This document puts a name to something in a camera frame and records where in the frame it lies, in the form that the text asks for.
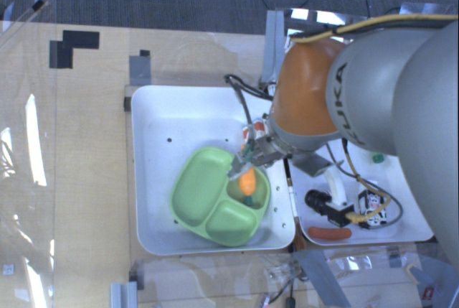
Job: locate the white plastic tray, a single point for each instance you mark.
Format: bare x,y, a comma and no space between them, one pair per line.
405,213
161,120

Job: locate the green divided plate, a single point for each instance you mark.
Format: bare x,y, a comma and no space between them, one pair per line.
197,184

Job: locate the orange carrot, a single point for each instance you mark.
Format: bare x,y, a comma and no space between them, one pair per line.
247,182

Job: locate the red and white carton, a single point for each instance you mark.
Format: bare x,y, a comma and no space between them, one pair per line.
259,126

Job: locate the green cube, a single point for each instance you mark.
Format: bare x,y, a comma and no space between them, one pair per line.
378,158

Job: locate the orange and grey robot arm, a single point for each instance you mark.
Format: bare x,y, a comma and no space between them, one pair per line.
376,91

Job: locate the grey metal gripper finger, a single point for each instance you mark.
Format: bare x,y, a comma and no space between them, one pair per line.
236,169

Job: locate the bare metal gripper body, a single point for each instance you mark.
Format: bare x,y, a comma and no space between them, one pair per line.
267,152

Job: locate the black cylinder on white bracket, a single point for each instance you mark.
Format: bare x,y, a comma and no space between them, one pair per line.
337,209

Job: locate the black and white cow carton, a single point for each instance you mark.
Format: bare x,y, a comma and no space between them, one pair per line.
373,204

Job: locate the red sausage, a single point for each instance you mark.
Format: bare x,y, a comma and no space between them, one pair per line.
328,233

